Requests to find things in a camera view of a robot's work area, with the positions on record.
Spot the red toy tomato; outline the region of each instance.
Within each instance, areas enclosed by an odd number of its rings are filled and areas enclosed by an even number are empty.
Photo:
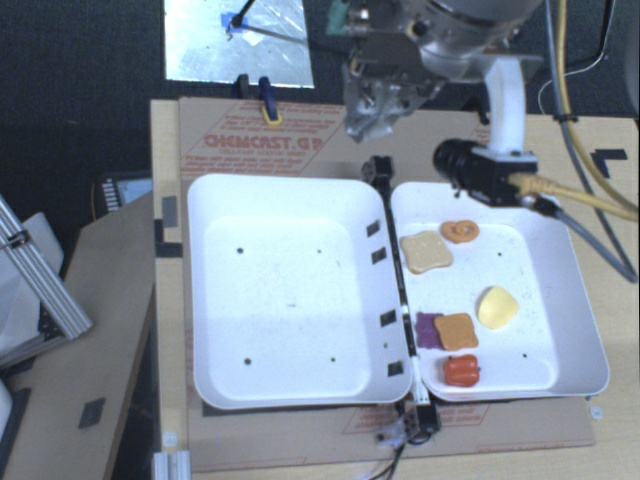
[[[479,380],[478,358],[473,354],[452,357],[444,364],[444,381],[450,386],[470,388]]]

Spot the empty white tray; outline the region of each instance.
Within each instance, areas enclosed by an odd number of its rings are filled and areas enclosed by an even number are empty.
[[[188,194],[194,377],[223,409],[385,403],[411,370],[384,208],[358,181],[213,174]]]
[[[569,233],[560,222],[524,209],[489,208],[449,185],[406,183],[392,197],[398,238],[438,230],[445,221],[471,219],[477,239],[447,244],[453,265],[414,275],[403,272],[412,318],[423,313],[467,313],[479,346],[448,352],[418,349],[428,389],[449,401],[496,400],[602,391],[609,367],[580,275]],[[502,286],[520,305],[506,326],[478,322],[485,290]],[[444,382],[450,356],[474,354],[481,368],[473,387]]]

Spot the toy donut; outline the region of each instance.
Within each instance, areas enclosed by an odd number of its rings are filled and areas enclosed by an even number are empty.
[[[447,221],[440,226],[440,232],[450,242],[460,244],[471,242],[480,234],[480,228],[472,220],[461,220],[459,222]]]

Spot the tray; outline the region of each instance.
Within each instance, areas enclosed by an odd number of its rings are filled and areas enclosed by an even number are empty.
[[[222,409],[387,403],[411,369],[382,201],[212,174],[188,193],[194,378]]]
[[[480,235],[469,243],[445,242],[450,267],[403,272],[409,308],[416,314],[467,313],[479,346],[448,352],[419,348],[422,380],[449,401],[589,395],[602,391],[609,367],[567,229],[522,209],[489,208],[442,183],[405,183],[393,193],[398,238],[437,230],[445,221],[471,219]],[[490,330],[477,320],[481,295],[502,286],[520,310],[506,326]],[[450,356],[474,354],[480,381],[473,387],[444,383]]]

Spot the metal sheet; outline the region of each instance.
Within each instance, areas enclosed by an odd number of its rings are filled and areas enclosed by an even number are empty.
[[[252,84],[268,76],[280,87],[313,87],[302,0],[257,0],[245,27],[226,26],[247,0],[165,0],[169,80]]]

